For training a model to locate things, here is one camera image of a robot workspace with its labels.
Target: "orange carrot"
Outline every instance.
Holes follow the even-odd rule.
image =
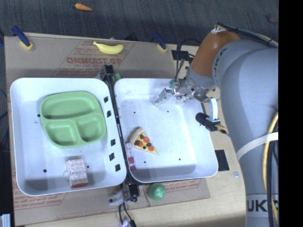
[[[85,5],[81,4],[81,3],[75,3],[72,6],[75,7],[76,9],[78,9],[78,10],[92,11],[91,8],[89,8],[88,6],[85,6]]]

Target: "white band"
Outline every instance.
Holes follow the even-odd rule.
[[[263,144],[265,144],[266,142],[269,142],[269,141],[278,140],[278,136],[279,136],[278,133],[279,132],[275,132],[275,133],[271,133],[271,134],[267,134],[267,135],[261,136],[260,138],[252,140],[251,142],[249,142],[246,145],[244,145],[242,148],[240,148],[237,151],[237,159],[238,159],[238,161],[240,160],[240,158],[243,155],[245,155],[247,152],[249,152],[250,150],[254,149],[255,147],[263,145]]]

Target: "green plate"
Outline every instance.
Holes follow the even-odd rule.
[[[86,91],[52,94],[40,105],[43,128],[49,140],[62,148],[96,142],[106,133],[97,98]]]

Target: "yellow banana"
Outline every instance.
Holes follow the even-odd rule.
[[[99,44],[96,41],[94,41],[93,43],[96,47],[98,47],[98,49],[105,53],[105,54],[110,54],[110,55],[114,55],[114,54],[118,54],[123,50],[124,45],[122,44],[117,44],[117,45],[107,45],[107,44]]]

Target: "pizza slice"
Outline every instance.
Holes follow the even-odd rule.
[[[141,127],[136,129],[132,133],[129,142],[134,148],[138,148],[154,154],[158,153],[155,147],[152,145],[150,139],[147,137],[147,135],[145,134],[144,130]]]

